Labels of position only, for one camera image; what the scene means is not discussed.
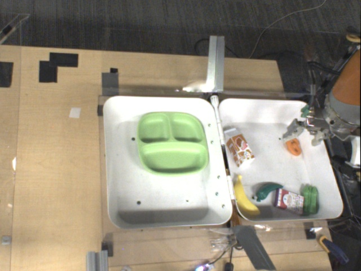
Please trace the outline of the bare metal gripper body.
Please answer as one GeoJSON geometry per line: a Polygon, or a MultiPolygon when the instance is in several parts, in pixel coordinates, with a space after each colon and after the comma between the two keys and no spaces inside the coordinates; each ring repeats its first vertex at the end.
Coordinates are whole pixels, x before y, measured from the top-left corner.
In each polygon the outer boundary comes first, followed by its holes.
{"type": "Polygon", "coordinates": [[[337,115],[323,116],[324,113],[316,113],[307,116],[305,127],[310,132],[322,132],[327,137],[337,137],[340,140],[347,140],[356,136],[356,125],[347,123],[337,115]]]}

